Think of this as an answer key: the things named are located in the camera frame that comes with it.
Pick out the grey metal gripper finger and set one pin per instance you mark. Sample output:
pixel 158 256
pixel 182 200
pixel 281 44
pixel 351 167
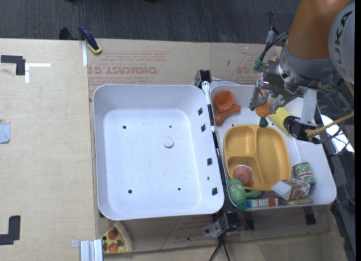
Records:
pixel 275 105
pixel 255 100

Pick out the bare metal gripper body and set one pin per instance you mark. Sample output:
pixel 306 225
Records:
pixel 277 83

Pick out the orange carrot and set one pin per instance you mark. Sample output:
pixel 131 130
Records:
pixel 263 110

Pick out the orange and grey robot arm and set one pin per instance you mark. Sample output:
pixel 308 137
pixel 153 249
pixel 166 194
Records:
pixel 310 23

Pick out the yellow banana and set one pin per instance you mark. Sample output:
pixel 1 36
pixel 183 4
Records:
pixel 279 117

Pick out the orange cup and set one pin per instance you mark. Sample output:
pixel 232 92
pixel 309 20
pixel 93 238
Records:
pixel 223 100

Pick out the orange sausage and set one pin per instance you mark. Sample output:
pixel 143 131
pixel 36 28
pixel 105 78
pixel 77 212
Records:
pixel 225 114

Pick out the yellow divided plate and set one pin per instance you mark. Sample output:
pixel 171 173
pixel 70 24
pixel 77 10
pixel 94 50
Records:
pixel 268 152

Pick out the thin black and white rod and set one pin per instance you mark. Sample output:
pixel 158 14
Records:
pixel 215 138

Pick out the white plastic tray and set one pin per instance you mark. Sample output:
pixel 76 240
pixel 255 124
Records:
pixel 310 152
pixel 152 152

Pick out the green and white can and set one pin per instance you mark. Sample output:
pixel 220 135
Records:
pixel 304 173

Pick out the pink cupcake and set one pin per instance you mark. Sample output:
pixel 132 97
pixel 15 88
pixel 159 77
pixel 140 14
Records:
pixel 242 174

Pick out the white and brown carton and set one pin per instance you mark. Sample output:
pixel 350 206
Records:
pixel 293 190

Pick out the green bean pod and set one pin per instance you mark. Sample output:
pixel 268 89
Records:
pixel 253 194

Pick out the brown cardboard board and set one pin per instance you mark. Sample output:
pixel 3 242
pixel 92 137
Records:
pixel 169 62

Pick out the green bottle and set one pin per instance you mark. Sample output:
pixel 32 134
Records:
pixel 237 193

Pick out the white round disc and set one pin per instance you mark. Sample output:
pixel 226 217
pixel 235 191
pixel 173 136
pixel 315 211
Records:
pixel 168 142

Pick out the blue white orange packet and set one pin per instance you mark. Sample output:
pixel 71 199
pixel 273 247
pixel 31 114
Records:
pixel 262 203

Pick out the pizza slice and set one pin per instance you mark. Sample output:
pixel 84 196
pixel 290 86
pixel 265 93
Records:
pixel 114 240

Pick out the black cylinder on white bracket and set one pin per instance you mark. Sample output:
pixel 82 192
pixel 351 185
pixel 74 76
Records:
pixel 299 127

